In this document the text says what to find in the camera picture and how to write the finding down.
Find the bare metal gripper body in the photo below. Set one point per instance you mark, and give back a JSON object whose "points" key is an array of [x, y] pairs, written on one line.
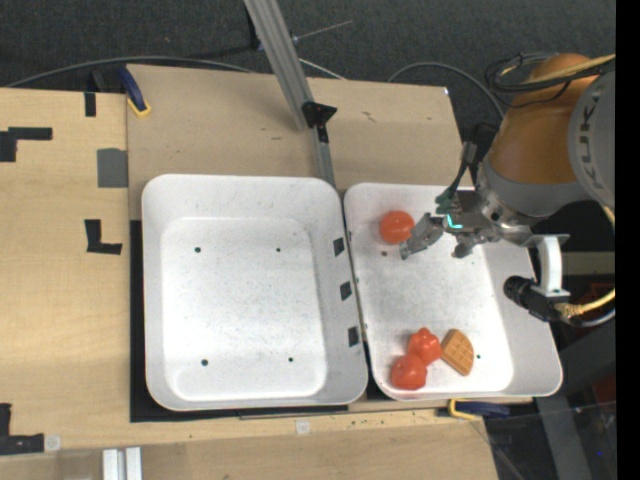
{"points": [[487, 220]]}

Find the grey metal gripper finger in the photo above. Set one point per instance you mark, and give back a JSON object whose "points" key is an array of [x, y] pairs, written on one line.
{"points": [[424, 235], [466, 246]]}

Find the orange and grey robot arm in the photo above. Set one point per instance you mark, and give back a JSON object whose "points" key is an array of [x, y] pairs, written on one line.
{"points": [[537, 143]]}

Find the orange toy tomato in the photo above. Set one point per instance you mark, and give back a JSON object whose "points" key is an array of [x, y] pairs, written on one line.
{"points": [[395, 227]]}

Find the white plastic tray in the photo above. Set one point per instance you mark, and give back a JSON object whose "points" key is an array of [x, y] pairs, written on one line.
{"points": [[245, 308], [430, 293]]}

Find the brown toy waffle biscuit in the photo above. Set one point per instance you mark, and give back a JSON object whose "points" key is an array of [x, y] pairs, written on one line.
{"points": [[458, 352]]}

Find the red toy pepper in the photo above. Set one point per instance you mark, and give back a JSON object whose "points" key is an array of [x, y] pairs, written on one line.
{"points": [[407, 373], [425, 345]]}

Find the brown cardboard board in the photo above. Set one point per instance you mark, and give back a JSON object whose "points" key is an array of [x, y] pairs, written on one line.
{"points": [[225, 133]]}

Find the black cylinder on white bracket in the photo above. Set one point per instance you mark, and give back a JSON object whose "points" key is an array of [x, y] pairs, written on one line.
{"points": [[549, 268]]}

